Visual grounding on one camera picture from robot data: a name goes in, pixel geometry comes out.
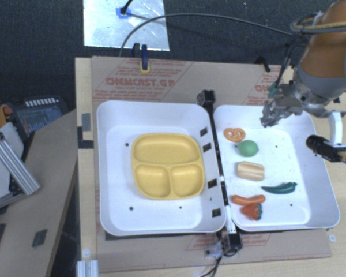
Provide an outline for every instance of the white tray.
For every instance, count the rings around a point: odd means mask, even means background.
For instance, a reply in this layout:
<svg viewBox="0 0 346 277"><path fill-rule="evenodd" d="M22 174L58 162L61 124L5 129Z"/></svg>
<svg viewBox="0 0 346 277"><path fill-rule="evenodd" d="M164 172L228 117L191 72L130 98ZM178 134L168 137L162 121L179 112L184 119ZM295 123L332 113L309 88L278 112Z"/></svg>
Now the white tray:
<svg viewBox="0 0 346 277"><path fill-rule="evenodd" d="M201 136L201 130L207 134ZM154 200L137 189L131 166L134 140L145 133L187 134L199 144L205 169L200 195ZM226 220L216 154L207 112L195 104L108 101L97 110L100 219L113 235L210 233ZM212 149L203 151L211 144ZM208 182L217 185L209 188Z"/></svg>
<svg viewBox="0 0 346 277"><path fill-rule="evenodd" d="M261 220L249 220L241 214L241 206L231 203L232 220L245 231L313 229L338 224L340 212L324 160L305 144L308 136L315 134L310 116L306 113L291 116L265 129L260 123L261 116L262 107L254 106L220 106L214 113L228 197L233 194L266 197ZM224 137L226 128L242 128L245 139L255 141L259 152L249 158L241 156L235 143ZM255 182L237 177L235 165L241 161L262 164L264 180ZM283 182L296 182L295 191L271 194L261 189Z"/></svg>

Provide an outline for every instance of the yellow plate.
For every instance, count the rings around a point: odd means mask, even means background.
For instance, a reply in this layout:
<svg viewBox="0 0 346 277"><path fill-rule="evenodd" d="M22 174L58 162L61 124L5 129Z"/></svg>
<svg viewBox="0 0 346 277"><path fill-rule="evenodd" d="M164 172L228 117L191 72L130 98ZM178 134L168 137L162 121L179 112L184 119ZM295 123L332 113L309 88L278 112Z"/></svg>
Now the yellow plate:
<svg viewBox="0 0 346 277"><path fill-rule="evenodd" d="M196 141L185 134L149 133L135 139L132 168L137 189L151 199L186 199L205 185Z"/></svg>

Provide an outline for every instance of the multimeter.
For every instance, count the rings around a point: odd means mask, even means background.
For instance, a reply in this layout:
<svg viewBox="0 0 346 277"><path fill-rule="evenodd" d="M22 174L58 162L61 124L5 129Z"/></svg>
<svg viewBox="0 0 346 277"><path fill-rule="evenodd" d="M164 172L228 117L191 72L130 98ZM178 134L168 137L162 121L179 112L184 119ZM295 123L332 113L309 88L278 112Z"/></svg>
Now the multimeter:
<svg viewBox="0 0 346 277"><path fill-rule="evenodd" d="M25 98L22 102L0 104L0 128L12 122L25 141L35 132L68 112L66 103L59 96Z"/></svg>

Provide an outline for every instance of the toy pretzel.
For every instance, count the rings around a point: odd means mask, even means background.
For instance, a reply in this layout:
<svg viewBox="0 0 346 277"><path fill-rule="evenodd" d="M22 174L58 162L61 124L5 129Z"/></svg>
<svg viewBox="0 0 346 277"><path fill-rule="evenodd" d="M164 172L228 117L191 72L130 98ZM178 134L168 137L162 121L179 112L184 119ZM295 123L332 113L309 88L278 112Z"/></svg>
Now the toy pretzel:
<svg viewBox="0 0 346 277"><path fill-rule="evenodd" d="M227 140L238 143L245 138L245 132L241 128L226 128L224 131L224 136Z"/></svg>

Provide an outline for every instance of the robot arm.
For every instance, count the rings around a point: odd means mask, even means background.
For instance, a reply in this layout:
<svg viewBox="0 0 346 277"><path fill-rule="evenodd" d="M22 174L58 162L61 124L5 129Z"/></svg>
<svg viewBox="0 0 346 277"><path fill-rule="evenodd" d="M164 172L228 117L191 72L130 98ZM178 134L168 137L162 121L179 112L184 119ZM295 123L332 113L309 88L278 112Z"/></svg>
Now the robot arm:
<svg viewBox="0 0 346 277"><path fill-rule="evenodd" d="M346 91L346 0L334 3L325 13L304 20L314 20L312 26L291 24L301 38L311 35L300 62L288 84L279 79L270 87L263 108L261 123L264 127L278 124L279 120L303 111L318 118L328 118L331 137L310 137L307 146L322 157L335 162L346 162L346 147L341 143L342 122L346 112L331 112L325 106Z"/></svg>

